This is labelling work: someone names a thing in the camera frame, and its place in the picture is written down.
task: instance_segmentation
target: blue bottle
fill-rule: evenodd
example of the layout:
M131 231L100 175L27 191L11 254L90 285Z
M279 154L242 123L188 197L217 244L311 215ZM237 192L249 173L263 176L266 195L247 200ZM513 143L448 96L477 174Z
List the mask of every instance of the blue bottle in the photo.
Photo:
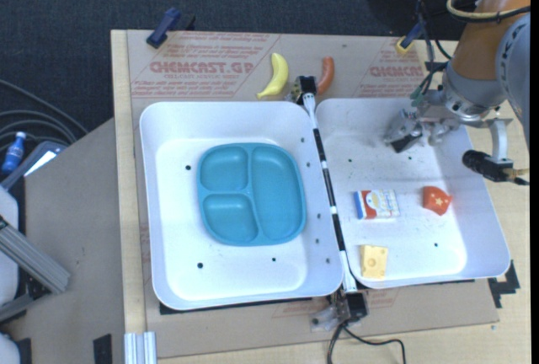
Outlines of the blue bottle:
M26 133L18 131L15 135L15 142L8 147L6 159L2 165L2 173L11 174L19 165L24 156L24 140Z

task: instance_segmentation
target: black connector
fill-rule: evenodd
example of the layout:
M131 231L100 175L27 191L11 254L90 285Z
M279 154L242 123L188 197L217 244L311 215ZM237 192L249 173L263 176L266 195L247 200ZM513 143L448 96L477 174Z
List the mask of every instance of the black connector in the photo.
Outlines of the black connector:
M462 163L472 171L496 183L510 181L509 175L504 171L505 169L513 168L513 162L509 159L496 162L487 153L468 150L462 156Z
M395 150L395 153L402 153L412 147L422 136L423 133L419 133L416 136L407 135L404 138L391 142L391 146Z
M347 294L346 301L350 309L350 322L357 322L369 314L367 303L362 293Z

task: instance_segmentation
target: white tray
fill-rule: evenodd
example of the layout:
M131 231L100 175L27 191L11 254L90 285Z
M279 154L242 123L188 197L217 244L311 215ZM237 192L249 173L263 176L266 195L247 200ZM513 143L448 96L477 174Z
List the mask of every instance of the white tray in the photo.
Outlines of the white tray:
M311 122L289 102L163 102L140 119L153 288L178 310L324 296L343 278ZM290 242L219 243L205 229L196 191L200 156L216 145L284 148L302 176L307 222Z
M472 148L466 129L395 153L382 137L402 108L409 99L328 99L317 108L352 274L372 288L504 274L510 254L484 179L462 164ZM452 196L443 216L422 207L425 185ZM395 191L399 216L359 220L354 192L376 189ZM362 244L388 247L382 280L361 274Z
M438 147L425 141L395 153L382 136L408 99L329 99L317 108L350 270L372 288L462 281L504 274L510 255L483 178L462 165L465 128ZM189 310L324 296L343 279L318 151L307 112L283 101L161 102L140 119L152 281L158 299ZM307 223L285 244L243 247L205 229L196 171L211 147L271 143L301 172ZM425 185L452 196L443 216L422 207ZM389 189L400 215L360 220L353 194ZM383 279L366 278L360 246L388 248Z

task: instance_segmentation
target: yellow cheese wedge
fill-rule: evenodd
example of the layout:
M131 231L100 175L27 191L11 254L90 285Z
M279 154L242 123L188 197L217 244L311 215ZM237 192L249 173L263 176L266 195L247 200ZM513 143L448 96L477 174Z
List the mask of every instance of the yellow cheese wedge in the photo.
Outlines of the yellow cheese wedge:
M371 279L383 279L386 275L387 247L360 246L361 274Z

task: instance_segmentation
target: blue clamp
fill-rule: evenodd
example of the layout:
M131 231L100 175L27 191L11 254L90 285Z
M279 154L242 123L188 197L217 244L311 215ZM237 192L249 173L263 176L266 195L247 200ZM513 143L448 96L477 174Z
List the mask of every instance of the blue clamp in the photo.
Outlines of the blue clamp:
M395 49L399 54L406 54L408 50L412 47L412 43L414 40L419 39L421 35L423 34L423 24L422 22L418 22L411 30L410 32L401 37L397 44L395 45Z
M167 39L167 31L174 28L174 26L178 23L179 17L181 17L181 15L182 13L176 8L170 8L167 12L165 12L165 15L159 23L159 26L146 39L147 44L153 46L156 49L161 46L163 42Z

